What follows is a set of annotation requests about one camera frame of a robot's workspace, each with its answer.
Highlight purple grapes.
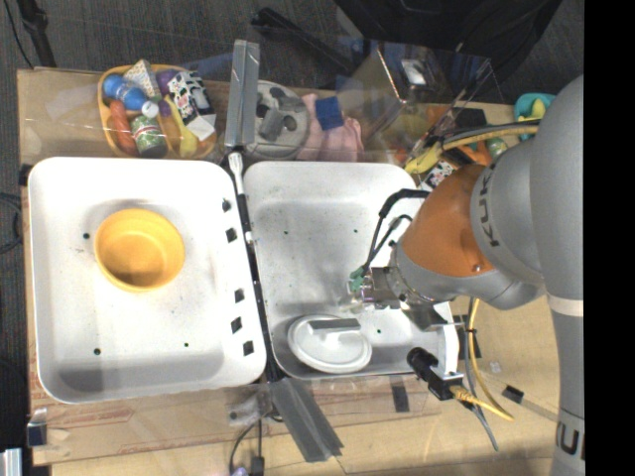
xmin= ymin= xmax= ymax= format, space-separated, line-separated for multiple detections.
xmin=155 ymin=68 xmax=181 ymax=118

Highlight orange divided plate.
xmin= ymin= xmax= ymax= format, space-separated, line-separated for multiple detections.
xmin=96 ymin=62 xmax=220 ymax=161

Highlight blue cube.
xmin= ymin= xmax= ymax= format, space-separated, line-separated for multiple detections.
xmin=314 ymin=95 xmax=346 ymax=131

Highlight teal divided plate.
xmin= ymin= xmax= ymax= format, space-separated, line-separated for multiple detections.
xmin=512 ymin=91 xmax=557 ymax=141

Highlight blue plastic bottle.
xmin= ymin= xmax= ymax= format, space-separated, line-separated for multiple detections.
xmin=101 ymin=72 xmax=161 ymax=119

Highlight yellow bowl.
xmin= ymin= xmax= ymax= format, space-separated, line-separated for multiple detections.
xmin=92 ymin=207 xmax=188 ymax=295

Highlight black cylinder on white bracket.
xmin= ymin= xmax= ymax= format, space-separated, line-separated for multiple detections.
xmin=406 ymin=299 xmax=466 ymax=402

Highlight yellow banana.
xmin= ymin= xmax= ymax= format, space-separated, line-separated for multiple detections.
xmin=163 ymin=96 xmax=200 ymax=160
xmin=403 ymin=143 xmax=448 ymax=176

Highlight pink cloth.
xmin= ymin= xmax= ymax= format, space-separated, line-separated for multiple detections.
xmin=296 ymin=91 xmax=364 ymax=164

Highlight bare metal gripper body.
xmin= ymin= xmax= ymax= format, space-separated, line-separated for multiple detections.
xmin=363 ymin=266 xmax=405 ymax=311

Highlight white plastic tray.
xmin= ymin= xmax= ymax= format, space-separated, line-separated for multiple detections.
xmin=27 ymin=156 xmax=268 ymax=406
xmin=242 ymin=160 xmax=460 ymax=382

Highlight cow print carton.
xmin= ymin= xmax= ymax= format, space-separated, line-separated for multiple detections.
xmin=166 ymin=70 xmax=218 ymax=142
xmin=423 ymin=159 xmax=458 ymax=190

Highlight orange carrot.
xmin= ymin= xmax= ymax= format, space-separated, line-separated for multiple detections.
xmin=459 ymin=141 xmax=493 ymax=169

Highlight thin black and white rod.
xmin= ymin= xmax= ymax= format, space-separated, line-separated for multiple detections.
xmin=227 ymin=152 xmax=275 ymax=382

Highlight white round lid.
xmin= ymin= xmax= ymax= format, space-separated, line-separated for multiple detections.
xmin=287 ymin=313 xmax=374 ymax=376

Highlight orange sausage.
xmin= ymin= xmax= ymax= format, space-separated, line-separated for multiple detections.
xmin=108 ymin=99 xmax=140 ymax=158

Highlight patterned white carton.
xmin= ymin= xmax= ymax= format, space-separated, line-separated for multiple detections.
xmin=122 ymin=59 xmax=163 ymax=100

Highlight brown cardboard board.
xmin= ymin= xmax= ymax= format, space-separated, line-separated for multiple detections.
xmin=17 ymin=65 xmax=444 ymax=467

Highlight green can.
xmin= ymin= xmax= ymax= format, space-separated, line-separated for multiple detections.
xmin=129 ymin=114 xmax=169 ymax=159

